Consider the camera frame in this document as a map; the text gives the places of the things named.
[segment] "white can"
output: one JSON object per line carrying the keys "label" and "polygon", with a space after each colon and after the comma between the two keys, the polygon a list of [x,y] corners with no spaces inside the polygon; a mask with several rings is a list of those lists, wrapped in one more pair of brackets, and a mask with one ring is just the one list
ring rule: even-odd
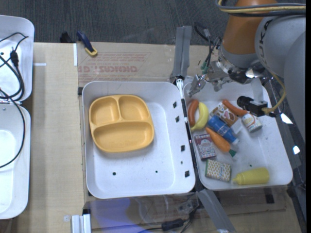
{"label": "white can", "polygon": [[262,124],[259,121],[259,118],[250,113],[247,113],[242,117],[242,122],[247,127],[250,133],[255,132],[262,128]]}

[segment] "blue and yellow clamp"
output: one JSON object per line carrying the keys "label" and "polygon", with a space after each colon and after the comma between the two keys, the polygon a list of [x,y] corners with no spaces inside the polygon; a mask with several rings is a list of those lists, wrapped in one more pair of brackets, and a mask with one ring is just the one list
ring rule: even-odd
{"label": "blue and yellow clamp", "polygon": [[86,52],[91,56],[95,56],[97,54],[97,50],[91,45],[87,36],[81,31],[77,32],[77,36],[79,38],[79,41],[82,41],[84,43]]}

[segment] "toy banana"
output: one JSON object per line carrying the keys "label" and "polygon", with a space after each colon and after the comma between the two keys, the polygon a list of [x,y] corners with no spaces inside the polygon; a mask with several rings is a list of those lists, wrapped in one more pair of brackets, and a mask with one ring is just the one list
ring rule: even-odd
{"label": "toy banana", "polygon": [[205,127],[207,120],[208,120],[208,108],[207,106],[199,102],[199,119],[196,121],[195,125],[190,128],[190,130],[193,132],[195,130],[201,130]]}

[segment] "orange carrot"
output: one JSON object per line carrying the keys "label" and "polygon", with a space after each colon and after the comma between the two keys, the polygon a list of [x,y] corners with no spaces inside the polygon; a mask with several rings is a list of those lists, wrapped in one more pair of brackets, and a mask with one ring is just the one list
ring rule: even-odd
{"label": "orange carrot", "polygon": [[199,100],[197,100],[197,99],[192,100],[190,105],[189,105],[188,119],[189,119],[190,127],[193,127],[195,125],[194,113],[195,113],[196,109],[198,108],[198,106],[199,106]]}
{"label": "orange carrot", "polygon": [[205,131],[210,135],[210,138],[219,150],[222,152],[229,152],[232,157],[236,154],[236,152],[230,148],[230,143],[220,134],[208,127],[205,128]]}
{"label": "orange carrot", "polygon": [[237,116],[244,116],[248,113],[247,110],[242,110],[238,107],[235,107],[233,104],[231,104],[227,99],[223,100],[223,105],[225,105],[232,113],[236,114]]}

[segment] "yellow bottle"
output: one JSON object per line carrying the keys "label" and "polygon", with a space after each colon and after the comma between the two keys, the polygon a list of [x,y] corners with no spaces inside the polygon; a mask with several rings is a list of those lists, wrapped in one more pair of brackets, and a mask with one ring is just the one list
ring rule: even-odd
{"label": "yellow bottle", "polygon": [[238,173],[233,179],[238,184],[265,184],[269,181],[269,171],[265,167],[259,167]]}

